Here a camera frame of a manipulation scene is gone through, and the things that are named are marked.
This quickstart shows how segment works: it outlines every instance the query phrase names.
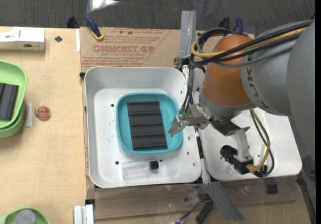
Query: clear plastic piece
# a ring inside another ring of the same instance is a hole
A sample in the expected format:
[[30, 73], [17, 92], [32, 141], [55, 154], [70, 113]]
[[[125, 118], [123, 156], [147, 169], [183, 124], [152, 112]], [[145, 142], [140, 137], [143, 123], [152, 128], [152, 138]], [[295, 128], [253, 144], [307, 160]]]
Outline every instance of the clear plastic piece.
[[158, 161], [134, 161], [122, 164], [122, 174], [125, 179], [149, 176], [158, 172]]

